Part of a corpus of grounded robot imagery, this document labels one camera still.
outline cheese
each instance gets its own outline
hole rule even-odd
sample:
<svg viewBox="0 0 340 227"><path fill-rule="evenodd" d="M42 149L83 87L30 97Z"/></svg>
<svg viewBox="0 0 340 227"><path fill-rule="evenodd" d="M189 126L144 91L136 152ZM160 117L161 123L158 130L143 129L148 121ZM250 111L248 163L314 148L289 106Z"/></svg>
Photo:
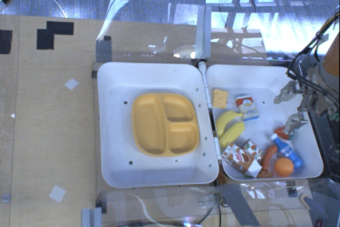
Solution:
<svg viewBox="0 0 340 227"><path fill-rule="evenodd" d="M212 106L215 108L225 109L227 107L228 95L228 91L214 89L212 94Z"/></svg>

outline blue bottle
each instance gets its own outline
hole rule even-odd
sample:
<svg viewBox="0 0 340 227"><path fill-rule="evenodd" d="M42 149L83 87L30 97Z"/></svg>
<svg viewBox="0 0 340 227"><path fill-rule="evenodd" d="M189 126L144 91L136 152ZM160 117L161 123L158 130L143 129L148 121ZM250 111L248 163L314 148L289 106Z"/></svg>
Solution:
<svg viewBox="0 0 340 227"><path fill-rule="evenodd" d="M270 139L276 144L278 152L293 162L294 169L297 169L303 164L303 160L296 155L295 151L290 147L290 145L281 141L276 133L273 134Z"/></svg>

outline yellow plate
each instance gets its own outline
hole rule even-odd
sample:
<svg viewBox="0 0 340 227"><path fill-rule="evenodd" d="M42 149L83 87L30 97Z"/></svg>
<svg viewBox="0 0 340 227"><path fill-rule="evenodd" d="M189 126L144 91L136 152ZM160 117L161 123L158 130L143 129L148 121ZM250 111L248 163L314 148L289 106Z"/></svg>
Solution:
<svg viewBox="0 0 340 227"><path fill-rule="evenodd" d="M150 156L176 156L199 144L199 129L192 103L173 93L148 93L132 105L132 128L138 148Z"/></svg>

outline orange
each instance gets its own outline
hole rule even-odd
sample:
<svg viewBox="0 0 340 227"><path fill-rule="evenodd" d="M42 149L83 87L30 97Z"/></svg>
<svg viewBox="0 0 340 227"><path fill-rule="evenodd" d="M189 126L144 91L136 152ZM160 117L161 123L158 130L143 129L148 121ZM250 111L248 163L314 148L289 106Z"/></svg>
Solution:
<svg viewBox="0 0 340 227"><path fill-rule="evenodd" d="M294 165L290 159L282 157L275 162L274 169L279 176L287 177L292 174Z"/></svg>

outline white diamond sticker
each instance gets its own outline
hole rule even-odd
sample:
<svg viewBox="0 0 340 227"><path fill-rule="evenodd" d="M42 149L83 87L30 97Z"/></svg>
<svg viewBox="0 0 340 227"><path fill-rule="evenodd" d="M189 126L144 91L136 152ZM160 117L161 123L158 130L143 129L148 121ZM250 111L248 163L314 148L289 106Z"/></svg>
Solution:
<svg viewBox="0 0 340 227"><path fill-rule="evenodd" d="M64 85L67 88L69 88L69 90L73 90L74 87L76 87L78 84L79 84L79 82L77 82L75 79L71 79L67 83L65 83Z"/></svg>
<svg viewBox="0 0 340 227"><path fill-rule="evenodd" d="M64 198L65 193L66 193L66 190L65 190L65 189L62 189L62 188L59 187L59 186L54 186L54 188L52 189L51 193L49 194L49 197L50 197L52 200L55 200L55 201L57 201L58 203L61 203L61 201L62 201L63 198Z"/></svg>

